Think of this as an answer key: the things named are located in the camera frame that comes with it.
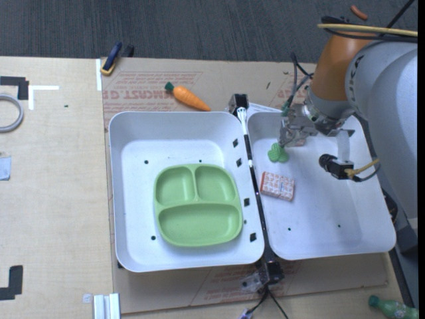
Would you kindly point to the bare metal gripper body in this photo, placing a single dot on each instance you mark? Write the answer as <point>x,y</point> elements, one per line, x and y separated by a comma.
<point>301,121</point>

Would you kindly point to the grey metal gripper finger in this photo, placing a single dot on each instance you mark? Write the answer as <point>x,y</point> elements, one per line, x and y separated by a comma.
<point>298,141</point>
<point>283,140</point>

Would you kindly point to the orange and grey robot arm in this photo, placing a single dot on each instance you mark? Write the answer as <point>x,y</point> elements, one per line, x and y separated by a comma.
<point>382,88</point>

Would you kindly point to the green broccoli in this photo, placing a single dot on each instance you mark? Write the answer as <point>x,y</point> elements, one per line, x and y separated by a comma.
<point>277,155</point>

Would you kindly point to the orange and white packet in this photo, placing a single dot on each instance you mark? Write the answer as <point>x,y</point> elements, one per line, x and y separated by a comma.
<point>277,186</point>

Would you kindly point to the thin black and white rod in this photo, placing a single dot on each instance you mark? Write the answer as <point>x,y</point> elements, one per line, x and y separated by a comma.
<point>256,184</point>

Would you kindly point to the white plastic tray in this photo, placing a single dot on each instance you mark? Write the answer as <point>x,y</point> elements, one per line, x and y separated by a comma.
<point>318,218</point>
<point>139,191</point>

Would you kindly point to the orange carrot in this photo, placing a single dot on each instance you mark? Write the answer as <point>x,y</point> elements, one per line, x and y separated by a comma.
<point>187,96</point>

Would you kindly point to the green divided plate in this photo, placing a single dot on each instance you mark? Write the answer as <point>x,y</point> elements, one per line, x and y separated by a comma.
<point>199,221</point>

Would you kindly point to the brown sausage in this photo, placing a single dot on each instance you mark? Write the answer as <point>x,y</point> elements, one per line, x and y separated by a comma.
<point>359,12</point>

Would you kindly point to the green plastic bottle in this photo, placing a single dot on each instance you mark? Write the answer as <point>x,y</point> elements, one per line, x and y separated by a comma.
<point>393,308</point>

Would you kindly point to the brown cardboard board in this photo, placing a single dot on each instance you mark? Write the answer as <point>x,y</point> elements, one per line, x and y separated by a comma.
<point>159,291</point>

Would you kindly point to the black cylinder on white bracket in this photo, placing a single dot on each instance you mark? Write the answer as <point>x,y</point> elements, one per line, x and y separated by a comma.
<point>335,166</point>

